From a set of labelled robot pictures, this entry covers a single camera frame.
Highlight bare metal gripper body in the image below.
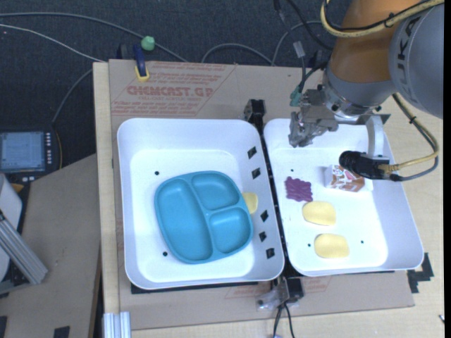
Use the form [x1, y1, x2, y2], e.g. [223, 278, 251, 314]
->
[297, 88, 360, 135]

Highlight white and orange carton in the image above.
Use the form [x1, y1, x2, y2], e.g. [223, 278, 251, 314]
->
[323, 163, 365, 193]

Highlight purple grapes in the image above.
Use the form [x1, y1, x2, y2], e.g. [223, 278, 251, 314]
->
[284, 175, 314, 204]

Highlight yellow bread slice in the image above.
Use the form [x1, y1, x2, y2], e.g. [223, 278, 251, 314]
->
[302, 200, 337, 227]
[313, 232, 350, 260]

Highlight small yellow biscuit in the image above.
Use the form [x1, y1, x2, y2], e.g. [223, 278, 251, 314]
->
[241, 192, 259, 215]

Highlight white plastic tray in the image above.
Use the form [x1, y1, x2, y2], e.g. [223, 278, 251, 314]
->
[116, 118, 286, 291]
[263, 118, 425, 278]

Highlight brown cardboard board red print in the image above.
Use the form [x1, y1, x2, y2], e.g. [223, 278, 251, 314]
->
[108, 58, 416, 331]

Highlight blue divided plate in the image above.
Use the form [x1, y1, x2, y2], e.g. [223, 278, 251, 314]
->
[153, 170, 254, 265]

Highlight black block with thin wires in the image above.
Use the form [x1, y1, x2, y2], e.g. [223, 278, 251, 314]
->
[243, 98, 266, 127]
[256, 275, 305, 311]

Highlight black cylinder on white bracket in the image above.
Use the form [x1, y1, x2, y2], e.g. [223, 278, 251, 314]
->
[338, 113, 393, 181]

